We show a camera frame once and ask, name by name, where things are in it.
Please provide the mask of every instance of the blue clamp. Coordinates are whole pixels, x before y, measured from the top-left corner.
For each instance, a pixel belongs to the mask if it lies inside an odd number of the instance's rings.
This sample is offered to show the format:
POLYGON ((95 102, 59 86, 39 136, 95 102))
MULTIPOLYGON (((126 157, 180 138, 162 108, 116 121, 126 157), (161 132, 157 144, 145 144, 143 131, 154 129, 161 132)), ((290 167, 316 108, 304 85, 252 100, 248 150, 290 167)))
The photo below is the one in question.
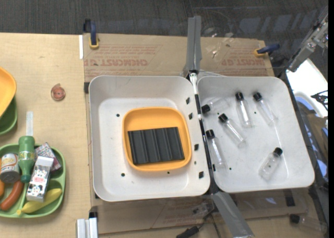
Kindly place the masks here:
POLYGON ((272 45, 268 45, 262 49, 259 50, 255 50, 254 51, 254 55, 256 57, 261 57, 264 56, 266 53, 272 53, 273 51, 278 50, 279 48, 281 48, 280 44, 272 44, 272 45))
POLYGON ((86 19, 83 30, 86 33, 90 33, 89 47, 93 50, 97 49, 99 47, 99 39, 96 36, 95 22, 91 21, 90 19, 86 19))

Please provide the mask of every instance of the green bottle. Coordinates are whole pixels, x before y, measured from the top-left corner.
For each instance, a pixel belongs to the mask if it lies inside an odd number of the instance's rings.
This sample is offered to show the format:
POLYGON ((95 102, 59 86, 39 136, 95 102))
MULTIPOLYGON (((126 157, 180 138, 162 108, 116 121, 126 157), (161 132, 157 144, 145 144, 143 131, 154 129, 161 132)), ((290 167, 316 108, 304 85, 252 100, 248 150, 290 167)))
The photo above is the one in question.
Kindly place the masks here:
POLYGON ((31 170, 35 164, 35 139, 32 136, 19 138, 18 165, 22 170, 21 181, 29 183, 31 170))

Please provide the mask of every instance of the sausage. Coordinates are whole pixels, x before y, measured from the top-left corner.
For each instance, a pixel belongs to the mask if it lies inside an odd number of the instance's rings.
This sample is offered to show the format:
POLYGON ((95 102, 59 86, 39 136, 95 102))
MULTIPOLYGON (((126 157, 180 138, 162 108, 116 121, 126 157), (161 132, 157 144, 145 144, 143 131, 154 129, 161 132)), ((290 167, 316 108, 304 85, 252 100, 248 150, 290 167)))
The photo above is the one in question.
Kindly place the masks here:
POLYGON ((13 206, 13 204, 16 203, 17 199, 20 197, 20 195, 23 191, 24 185, 25 184, 23 182, 21 182, 20 180, 18 180, 17 182, 14 183, 14 186, 13 186, 10 194, 0 205, 1 210, 6 211, 6 210, 10 209, 13 206))
POLYGON ((4 194, 4 192, 5 192, 5 183, 2 180, 0 180, 0 197, 4 194))

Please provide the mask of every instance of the transparent plastic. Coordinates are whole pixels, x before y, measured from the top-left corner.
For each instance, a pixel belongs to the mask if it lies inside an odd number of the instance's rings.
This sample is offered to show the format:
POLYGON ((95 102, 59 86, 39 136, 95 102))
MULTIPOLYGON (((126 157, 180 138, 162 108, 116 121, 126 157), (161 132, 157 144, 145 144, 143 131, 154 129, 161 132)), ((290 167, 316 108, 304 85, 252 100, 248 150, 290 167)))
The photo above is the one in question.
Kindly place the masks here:
POLYGON ((223 98, 215 97, 202 106, 202 113, 221 113, 229 107, 228 102, 223 98))
POLYGON ((213 130, 206 131, 207 139, 208 139, 208 145, 209 145, 209 151, 210 155, 213 159, 212 164, 214 164, 214 169, 219 170, 225 170, 226 169, 226 161, 222 154, 221 147, 219 145, 219 141, 216 139, 213 130))
POLYGON ((259 92, 254 94, 253 97, 264 120, 269 126, 273 125, 277 120, 277 116, 272 111, 268 100, 264 99, 259 92))
POLYGON ((315 231, 321 232, 322 234, 325 234, 328 230, 327 224, 325 222, 310 218, 308 216, 291 214, 290 222, 292 225, 303 228, 305 231, 313 229, 315 231))
POLYGON ((244 99, 244 96, 241 92, 238 92, 236 95, 236 110, 240 119, 241 124, 244 127, 253 127, 253 121, 251 118, 251 113, 249 111, 248 102, 244 99))
POLYGON ((219 120, 225 129, 225 132, 230 136, 230 138, 237 144, 238 147, 246 146, 246 137, 237 126, 237 124, 225 114, 219 116, 219 120))
POLYGON ((266 160, 263 162, 259 170, 259 175, 262 178, 264 178, 265 180, 270 180, 281 161, 282 153, 282 149, 276 148, 274 152, 271 152, 267 156, 266 160))

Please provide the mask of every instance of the dark gray carpet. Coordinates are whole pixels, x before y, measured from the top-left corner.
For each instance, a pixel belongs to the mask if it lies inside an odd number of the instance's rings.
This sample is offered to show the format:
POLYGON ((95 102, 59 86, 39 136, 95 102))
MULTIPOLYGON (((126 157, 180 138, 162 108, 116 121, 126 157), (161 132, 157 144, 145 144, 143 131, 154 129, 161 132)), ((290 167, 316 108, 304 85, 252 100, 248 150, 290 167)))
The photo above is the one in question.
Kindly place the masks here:
MULTIPOLYGON (((328 0, 0 0, 0 32, 81 34, 85 18, 98 32, 187 35, 202 16, 202 35, 280 43, 290 57, 328 0)), ((327 56, 313 58, 327 79, 327 56)))

